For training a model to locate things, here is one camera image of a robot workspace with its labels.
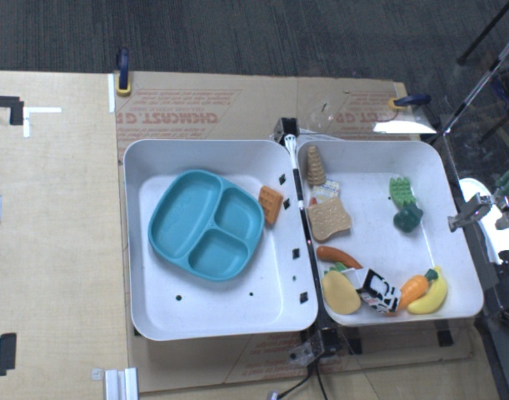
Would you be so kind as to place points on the orange toy waffle biscuit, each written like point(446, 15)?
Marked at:
point(270, 204)

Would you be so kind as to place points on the thin black and white rod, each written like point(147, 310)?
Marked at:
point(297, 186)

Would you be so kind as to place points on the beige toy ice cream cone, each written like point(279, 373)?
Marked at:
point(315, 169)

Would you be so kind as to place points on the white and yellow packet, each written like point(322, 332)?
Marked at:
point(325, 190)

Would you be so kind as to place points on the blue divided plate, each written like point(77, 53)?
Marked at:
point(183, 215)

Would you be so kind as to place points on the brown toy bread slice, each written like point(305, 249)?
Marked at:
point(329, 221)

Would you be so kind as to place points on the brown cardboard board red print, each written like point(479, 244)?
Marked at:
point(187, 111)

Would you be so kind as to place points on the orange-red toy sausage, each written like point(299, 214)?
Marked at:
point(335, 255)

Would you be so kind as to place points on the small green toy piece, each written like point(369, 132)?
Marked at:
point(336, 266)

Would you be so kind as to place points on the white plastic tray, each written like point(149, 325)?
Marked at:
point(221, 306)
point(375, 240)

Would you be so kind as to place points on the yellow oval toy food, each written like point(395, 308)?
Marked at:
point(340, 294)

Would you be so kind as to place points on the light green ridged toy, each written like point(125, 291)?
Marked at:
point(400, 191)

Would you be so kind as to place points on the dark green toy broccoli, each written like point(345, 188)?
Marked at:
point(408, 219)

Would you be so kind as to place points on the black and white carton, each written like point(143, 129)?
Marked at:
point(377, 291)

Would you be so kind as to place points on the orange toy carrot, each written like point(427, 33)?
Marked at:
point(413, 289)

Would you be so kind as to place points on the yellow banana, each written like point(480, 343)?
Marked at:
point(433, 298)

